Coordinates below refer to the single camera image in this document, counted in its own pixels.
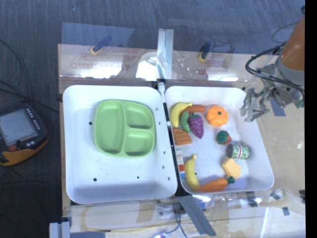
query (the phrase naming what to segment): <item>strawberry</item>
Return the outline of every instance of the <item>strawberry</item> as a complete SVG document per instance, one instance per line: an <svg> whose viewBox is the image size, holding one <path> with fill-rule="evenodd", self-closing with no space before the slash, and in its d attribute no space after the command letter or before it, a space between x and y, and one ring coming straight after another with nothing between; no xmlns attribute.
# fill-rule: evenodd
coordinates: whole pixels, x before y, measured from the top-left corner
<svg viewBox="0 0 317 238"><path fill-rule="evenodd" d="M198 137L202 138L204 134L204 122L200 115L192 113L187 120L190 130Z"/></svg>

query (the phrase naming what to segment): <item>toy orange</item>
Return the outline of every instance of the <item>toy orange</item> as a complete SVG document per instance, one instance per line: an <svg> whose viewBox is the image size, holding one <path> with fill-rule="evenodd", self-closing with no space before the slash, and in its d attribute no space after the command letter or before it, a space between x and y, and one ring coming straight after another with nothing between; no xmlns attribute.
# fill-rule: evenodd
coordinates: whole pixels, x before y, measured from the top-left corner
<svg viewBox="0 0 317 238"><path fill-rule="evenodd" d="M229 114L220 106L212 106L208 109L206 118L213 126L220 127L228 122Z"/></svg>

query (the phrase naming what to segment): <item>yellow banana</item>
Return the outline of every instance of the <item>yellow banana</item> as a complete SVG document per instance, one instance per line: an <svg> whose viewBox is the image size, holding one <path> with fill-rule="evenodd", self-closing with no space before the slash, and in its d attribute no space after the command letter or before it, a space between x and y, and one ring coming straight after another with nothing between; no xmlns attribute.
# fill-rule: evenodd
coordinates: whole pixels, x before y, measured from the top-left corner
<svg viewBox="0 0 317 238"><path fill-rule="evenodd" d="M193 155L191 159L185 162L185 177L186 181L188 182L188 185L194 189L197 190L200 185L196 178L195 174L195 159L197 158L196 154Z"/></svg>
<svg viewBox="0 0 317 238"><path fill-rule="evenodd" d="M184 103L184 102L179 102L177 103L174 108L172 109L170 113L170 122L172 124L172 127L178 128L179 125L179 115L180 113L187 107L192 106L193 103Z"/></svg>

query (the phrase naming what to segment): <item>tin can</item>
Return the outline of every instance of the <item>tin can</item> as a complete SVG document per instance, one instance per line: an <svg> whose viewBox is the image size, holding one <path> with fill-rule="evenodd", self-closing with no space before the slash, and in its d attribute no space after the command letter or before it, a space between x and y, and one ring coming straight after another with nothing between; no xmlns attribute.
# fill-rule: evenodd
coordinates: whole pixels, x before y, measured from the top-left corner
<svg viewBox="0 0 317 238"><path fill-rule="evenodd" d="M229 144L226 150L228 158L246 160L250 156L249 147L246 145Z"/></svg>

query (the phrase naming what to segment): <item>green plate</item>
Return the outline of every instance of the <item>green plate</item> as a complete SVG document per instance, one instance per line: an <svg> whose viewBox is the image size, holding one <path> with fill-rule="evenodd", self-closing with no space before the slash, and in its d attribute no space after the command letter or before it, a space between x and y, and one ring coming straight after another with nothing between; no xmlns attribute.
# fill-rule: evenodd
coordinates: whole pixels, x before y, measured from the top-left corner
<svg viewBox="0 0 317 238"><path fill-rule="evenodd" d="M145 156L155 144L153 113L137 102L103 101L96 110L94 141L101 152L111 156Z"/></svg>

